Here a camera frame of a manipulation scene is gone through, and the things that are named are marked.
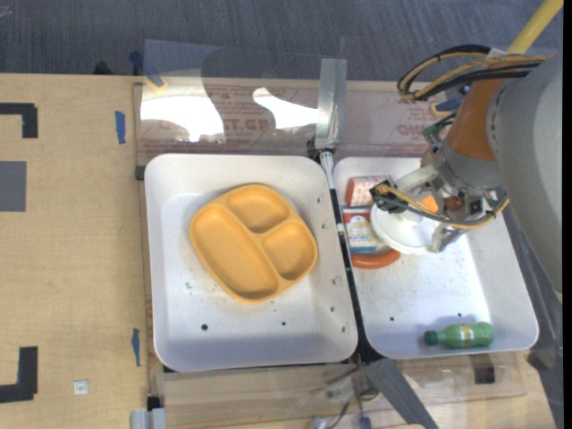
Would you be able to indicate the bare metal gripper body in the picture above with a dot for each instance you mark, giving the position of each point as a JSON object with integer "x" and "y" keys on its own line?
{"x": 465, "y": 204}

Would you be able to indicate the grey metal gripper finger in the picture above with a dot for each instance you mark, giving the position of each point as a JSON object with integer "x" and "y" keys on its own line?
{"x": 448, "y": 237}

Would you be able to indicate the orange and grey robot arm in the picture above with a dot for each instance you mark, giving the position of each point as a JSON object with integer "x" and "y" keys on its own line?
{"x": 527, "y": 159}

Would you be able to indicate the orange cube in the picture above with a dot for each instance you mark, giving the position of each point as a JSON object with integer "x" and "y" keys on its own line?
{"x": 430, "y": 204}

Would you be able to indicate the white bowl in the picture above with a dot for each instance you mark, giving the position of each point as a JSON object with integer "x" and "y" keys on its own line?
{"x": 404, "y": 233}

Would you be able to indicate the white plastic tray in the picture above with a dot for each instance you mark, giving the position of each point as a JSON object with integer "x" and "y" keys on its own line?
{"x": 250, "y": 333}
{"x": 447, "y": 293}

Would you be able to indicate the orange sausage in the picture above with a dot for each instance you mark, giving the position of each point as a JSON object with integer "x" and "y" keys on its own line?
{"x": 374, "y": 261}

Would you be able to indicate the white and blue carton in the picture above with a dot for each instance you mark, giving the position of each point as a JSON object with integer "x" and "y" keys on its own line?
{"x": 359, "y": 230}

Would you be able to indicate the green plastic bottle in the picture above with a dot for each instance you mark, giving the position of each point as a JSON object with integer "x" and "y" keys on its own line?
{"x": 465, "y": 335}

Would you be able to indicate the orange and white carton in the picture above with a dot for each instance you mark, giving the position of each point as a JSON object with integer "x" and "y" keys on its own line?
{"x": 359, "y": 190}

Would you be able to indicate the thin black and white rod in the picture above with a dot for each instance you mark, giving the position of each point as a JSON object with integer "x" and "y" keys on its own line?
{"x": 346, "y": 257}

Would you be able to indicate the orange divided plate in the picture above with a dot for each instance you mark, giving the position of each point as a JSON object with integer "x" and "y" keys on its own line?
{"x": 250, "y": 241}

